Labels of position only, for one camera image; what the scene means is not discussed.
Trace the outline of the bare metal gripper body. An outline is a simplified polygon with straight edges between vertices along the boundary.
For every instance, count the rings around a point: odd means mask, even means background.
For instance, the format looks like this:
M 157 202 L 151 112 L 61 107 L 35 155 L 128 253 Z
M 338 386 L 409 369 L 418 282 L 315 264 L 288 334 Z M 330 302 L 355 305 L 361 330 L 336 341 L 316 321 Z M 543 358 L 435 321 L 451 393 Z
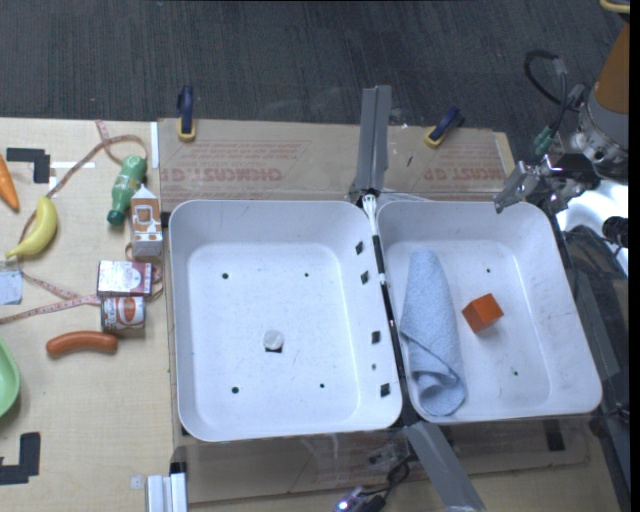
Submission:
M 629 182 L 628 147 L 591 118 L 580 118 L 573 132 L 558 132 L 542 157 L 546 175 L 563 183 L 561 194 L 577 197 L 601 181 Z

